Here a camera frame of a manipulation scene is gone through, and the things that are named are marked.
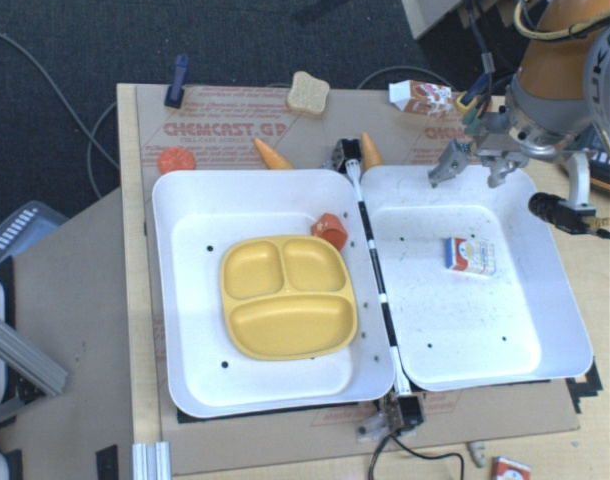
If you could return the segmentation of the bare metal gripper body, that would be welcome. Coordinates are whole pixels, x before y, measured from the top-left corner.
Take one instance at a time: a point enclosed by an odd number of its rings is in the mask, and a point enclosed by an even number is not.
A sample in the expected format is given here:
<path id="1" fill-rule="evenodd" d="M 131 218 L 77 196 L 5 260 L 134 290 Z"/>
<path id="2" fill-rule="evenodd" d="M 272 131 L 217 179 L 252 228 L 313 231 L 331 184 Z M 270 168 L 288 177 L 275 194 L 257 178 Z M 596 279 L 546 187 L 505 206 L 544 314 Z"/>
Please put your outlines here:
<path id="1" fill-rule="evenodd" d="M 514 110 L 488 112 L 472 134 L 479 157 L 518 157 L 550 163 L 575 140 L 572 133 L 549 130 Z"/>

